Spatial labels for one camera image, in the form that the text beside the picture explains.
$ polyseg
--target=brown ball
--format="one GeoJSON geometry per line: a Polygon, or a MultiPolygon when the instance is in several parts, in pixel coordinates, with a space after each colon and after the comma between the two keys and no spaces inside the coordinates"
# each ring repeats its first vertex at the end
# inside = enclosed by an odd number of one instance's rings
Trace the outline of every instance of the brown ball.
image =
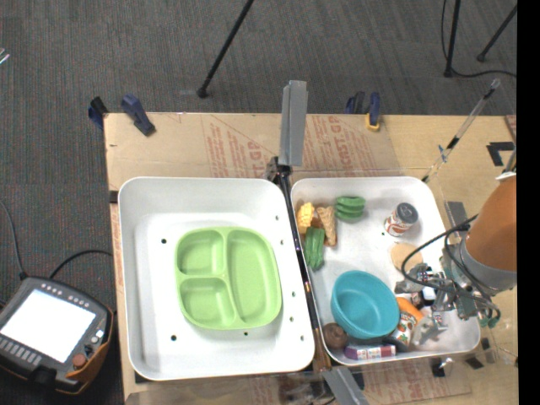
{"type": "Polygon", "coordinates": [[[336,323],[329,322],[322,328],[325,344],[332,349],[342,349],[347,345],[347,333],[336,323]]]}

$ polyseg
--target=black tripod leg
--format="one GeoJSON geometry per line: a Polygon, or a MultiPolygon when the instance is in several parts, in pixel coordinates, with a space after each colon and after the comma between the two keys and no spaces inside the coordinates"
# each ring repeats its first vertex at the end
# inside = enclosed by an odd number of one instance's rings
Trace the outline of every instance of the black tripod leg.
{"type": "Polygon", "coordinates": [[[452,76],[452,58],[454,57],[454,44],[456,42],[457,32],[457,20],[459,18],[459,9],[462,5],[462,0],[456,0],[454,6],[454,17],[452,20],[452,30],[450,33],[450,45],[448,47],[448,57],[446,58],[445,77],[450,78],[452,76]]]}
{"type": "Polygon", "coordinates": [[[208,75],[207,75],[206,79],[204,80],[204,83],[202,83],[201,88],[199,90],[197,90],[198,97],[206,98],[208,96],[208,93],[207,93],[206,89],[207,89],[208,85],[210,84],[210,81],[212,81],[213,75],[218,70],[218,67],[219,67],[219,64],[221,63],[221,60],[223,60],[223,57],[225,56],[225,53],[229,49],[229,46],[230,46],[231,42],[233,41],[233,39],[236,36],[236,32],[238,31],[238,29],[242,25],[242,22],[244,21],[244,18],[246,17],[247,13],[249,12],[250,7],[253,4],[253,2],[255,2],[255,0],[248,0],[246,2],[246,4],[244,5],[244,8],[242,9],[242,12],[240,13],[240,16],[236,20],[236,23],[233,26],[233,29],[229,33],[229,37],[227,38],[227,40],[225,41],[223,47],[221,48],[221,51],[219,52],[215,62],[212,65],[212,68],[210,69],[210,72],[208,72],[208,75]]]}
{"type": "Polygon", "coordinates": [[[483,62],[486,59],[486,54],[488,53],[489,49],[493,46],[493,44],[499,39],[500,34],[503,32],[503,30],[506,28],[508,23],[512,18],[514,18],[514,15],[517,13],[517,3],[510,12],[510,14],[506,17],[506,19],[503,21],[503,24],[500,25],[499,29],[495,32],[494,36],[491,38],[489,43],[486,45],[486,47],[483,49],[480,54],[477,55],[476,59],[479,62],[483,62]]]}

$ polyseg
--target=beige round object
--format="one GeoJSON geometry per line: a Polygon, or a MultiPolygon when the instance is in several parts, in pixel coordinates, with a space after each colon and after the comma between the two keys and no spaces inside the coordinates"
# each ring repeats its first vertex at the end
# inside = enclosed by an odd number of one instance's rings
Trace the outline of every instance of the beige round object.
{"type": "MultiPolygon", "coordinates": [[[[397,243],[394,247],[392,247],[390,251],[390,257],[397,270],[401,272],[403,261],[405,261],[405,258],[415,249],[416,246],[410,245],[408,243],[397,243]]],[[[407,270],[410,270],[421,262],[424,262],[422,254],[420,252],[415,253],[413,257],[407,261],[407,270]]]]}

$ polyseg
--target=white screen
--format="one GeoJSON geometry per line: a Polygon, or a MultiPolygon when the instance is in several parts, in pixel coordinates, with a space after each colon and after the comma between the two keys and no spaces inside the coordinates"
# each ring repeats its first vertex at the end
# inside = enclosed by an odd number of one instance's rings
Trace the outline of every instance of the white screen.
{"type": "Polygon", "coordinates": [[[64,363],[95,314],[34,289],[0,333],[64,363]]]}

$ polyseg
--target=can lid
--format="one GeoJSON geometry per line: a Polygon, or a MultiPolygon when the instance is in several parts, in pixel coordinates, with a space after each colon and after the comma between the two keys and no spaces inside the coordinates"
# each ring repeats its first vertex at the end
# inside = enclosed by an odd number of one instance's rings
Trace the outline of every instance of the can lid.
{"type": "Polygon", "coordinates": [[[407,224],[414,224],[419,220],[419,212],[408,202],[402,202],[396,208],[397,216],[407,224]]]}

